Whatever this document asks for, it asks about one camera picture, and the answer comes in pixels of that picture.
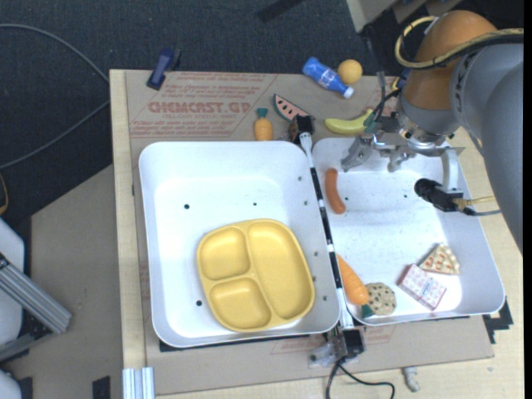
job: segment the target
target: white bottle cap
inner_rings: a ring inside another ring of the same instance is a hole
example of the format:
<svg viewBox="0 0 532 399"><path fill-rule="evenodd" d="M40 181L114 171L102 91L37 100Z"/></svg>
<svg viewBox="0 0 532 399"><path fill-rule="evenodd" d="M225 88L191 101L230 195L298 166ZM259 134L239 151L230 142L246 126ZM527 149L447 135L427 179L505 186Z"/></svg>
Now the white bottle cap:
<svg viewBox="0 0 532 399"><path fill-rule="evenodd" d="M348 87L345 92L343 92L343 97L345 97L346 99L349 99L352 94L354 93L355 89L353 89L352 87Z"/></svg>

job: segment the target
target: black floor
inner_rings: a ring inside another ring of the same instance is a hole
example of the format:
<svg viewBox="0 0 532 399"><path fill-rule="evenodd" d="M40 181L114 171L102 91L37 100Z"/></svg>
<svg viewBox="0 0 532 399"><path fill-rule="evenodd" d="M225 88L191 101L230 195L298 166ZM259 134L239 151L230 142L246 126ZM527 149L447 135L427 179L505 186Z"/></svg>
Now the black floor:
<svg viewBox="0 0 532 399"><path fill-rule="evenodd" d="M523 1L461 6L498 27L523 27ZM310 56L336 67L357 55L368 75L401 72L392 49L403 25L385 12L357 34L345 0L0 0L2 216L11 225L112 162L108 106L26 158L105 105L109 88L64 43L13 24L60 37L104 74L151 69L165 46L181 50L186 71L293 73Z"/></svg>

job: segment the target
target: orange ball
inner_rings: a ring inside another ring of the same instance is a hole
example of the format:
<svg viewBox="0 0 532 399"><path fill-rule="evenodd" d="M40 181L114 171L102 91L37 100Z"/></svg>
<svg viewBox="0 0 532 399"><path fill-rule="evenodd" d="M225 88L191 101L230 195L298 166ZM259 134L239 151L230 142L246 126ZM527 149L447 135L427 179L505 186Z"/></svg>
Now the orange ball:
<svg viewBox="0 0 532 399"><path fill-rule="evenodd" d="M347 59L338 66L338 75L345 84L354 84L362 76L362 65L354 59Z"/></svg>

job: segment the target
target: wooden table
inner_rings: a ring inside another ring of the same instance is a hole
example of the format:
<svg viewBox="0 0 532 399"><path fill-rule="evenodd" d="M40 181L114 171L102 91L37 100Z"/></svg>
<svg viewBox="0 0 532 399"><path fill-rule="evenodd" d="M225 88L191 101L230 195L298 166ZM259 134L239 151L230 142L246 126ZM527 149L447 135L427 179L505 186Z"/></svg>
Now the wooden table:
<svg viewBox="0 0 532 399"><path fill-rule="evenodd" d="M116 223L120 270L121 324L124 368L146 367L145 328L141 309L139 255L135 224L134 197L131 193L132 161L126 73L111 71L111 110L116 188ZM462 169L471 195L491 195L483 160L464 131L458 131L454 146L464 146L460 155ZM523 338L523 258L500 215L482 219L483 228L500 271L507 302L513 317L509 330L497 331L493 346L495 357L467 362L436 364L417 368L416 380L424 398L524 397ZM396 397L409 397L411 391L400 370L367 372L360 376L370 382L387 381L396 386ZM164 397L301 397L321 398L327 379L316 377L291 382L272 382L245 387L231 387L202 392L188 392ZM389 397L388 387L353 386L347 376L338 375L333 397Z"/></svg>

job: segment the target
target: carrot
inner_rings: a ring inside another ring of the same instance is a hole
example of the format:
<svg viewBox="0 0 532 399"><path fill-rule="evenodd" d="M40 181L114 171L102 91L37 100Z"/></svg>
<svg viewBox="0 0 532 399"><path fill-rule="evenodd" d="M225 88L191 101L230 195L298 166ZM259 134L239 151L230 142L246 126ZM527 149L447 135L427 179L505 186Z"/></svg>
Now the carrot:
<svg viewBox="0 0 532 399"><path fill-rule="evenodd" d="M353 304L364 306L369 301L366 285L339 254L336 257L340 268L340 276L342 277L343 291L347 299Z"/></svg>
<svg viewBox="0 0 532 399"><path fill-rule="evenodd" d="M266 108L258 108L257 113L259 118L255 121L255 139L256 140L272 140L273 126L272 122L266 118L268 110Z"/></svg>
<svg viewBox="0 0 532 399"><path fill-rule="evenodd" d="M336 214L342 214L346 211L346 205L343 203L336 186L338 179L338 171L336 169L328 169L325 172L325 195L331 205L332 211Z"/></svg>

